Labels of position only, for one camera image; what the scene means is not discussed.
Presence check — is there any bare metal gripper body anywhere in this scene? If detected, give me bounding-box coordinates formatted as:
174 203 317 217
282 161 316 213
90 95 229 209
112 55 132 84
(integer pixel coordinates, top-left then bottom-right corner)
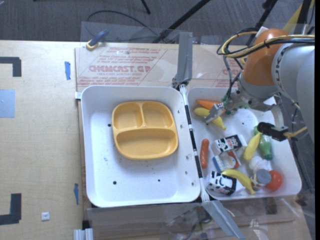
224 88 276 113

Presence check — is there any orange carrot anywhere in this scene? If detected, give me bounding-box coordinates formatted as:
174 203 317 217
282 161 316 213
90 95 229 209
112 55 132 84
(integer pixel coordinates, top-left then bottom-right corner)
195 98 221 111

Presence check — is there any yellow banana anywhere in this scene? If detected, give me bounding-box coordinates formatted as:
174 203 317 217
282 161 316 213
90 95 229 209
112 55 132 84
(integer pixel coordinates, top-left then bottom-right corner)
242 131 262 162
220 168 256 196
193 106 227 131

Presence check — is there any cow print milk carton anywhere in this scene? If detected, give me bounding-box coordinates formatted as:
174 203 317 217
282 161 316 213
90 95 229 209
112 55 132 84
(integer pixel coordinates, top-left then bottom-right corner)
211 134 248 156
205 170 245 196

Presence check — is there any red sausage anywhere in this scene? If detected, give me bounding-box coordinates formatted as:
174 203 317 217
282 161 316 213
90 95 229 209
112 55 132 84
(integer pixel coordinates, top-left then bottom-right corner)
199 138 210 170

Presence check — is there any orange and blue juice carton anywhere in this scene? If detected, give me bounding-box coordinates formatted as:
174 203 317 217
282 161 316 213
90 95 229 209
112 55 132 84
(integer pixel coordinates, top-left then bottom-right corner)
212 150 242 173

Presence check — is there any green plastic bottle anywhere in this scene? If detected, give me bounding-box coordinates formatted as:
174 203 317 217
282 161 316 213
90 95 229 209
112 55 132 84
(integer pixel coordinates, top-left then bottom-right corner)
253 125 274 161

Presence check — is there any white plastic bottle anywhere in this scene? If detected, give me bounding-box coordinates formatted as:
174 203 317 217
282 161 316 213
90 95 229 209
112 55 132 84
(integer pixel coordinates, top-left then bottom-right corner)
248 155 273 173

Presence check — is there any yellow divided plate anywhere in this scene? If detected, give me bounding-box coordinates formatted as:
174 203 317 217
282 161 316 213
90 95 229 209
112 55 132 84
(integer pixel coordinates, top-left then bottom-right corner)
111 100 179 161

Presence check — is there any white plastic tray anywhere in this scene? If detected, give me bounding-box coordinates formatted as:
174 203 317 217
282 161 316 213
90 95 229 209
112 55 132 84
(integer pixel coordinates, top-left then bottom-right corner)
80 85 202 208
186 86 303 201

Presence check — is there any small can grey lid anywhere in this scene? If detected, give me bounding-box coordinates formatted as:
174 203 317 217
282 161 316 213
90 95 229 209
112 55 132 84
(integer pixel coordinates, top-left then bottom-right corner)
250 168 272 192

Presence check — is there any orange ball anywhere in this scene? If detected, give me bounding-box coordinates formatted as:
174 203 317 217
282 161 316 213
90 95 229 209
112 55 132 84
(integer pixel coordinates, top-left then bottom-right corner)
265 169 284 192

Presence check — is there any brown cardboard board red print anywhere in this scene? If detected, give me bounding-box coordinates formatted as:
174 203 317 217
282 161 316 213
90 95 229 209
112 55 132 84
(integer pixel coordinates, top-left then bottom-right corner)
74 46 302 224

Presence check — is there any black cylinder on white bracket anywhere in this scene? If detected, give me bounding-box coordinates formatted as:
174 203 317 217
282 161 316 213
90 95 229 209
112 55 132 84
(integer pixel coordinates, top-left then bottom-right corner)
256 103 290 142

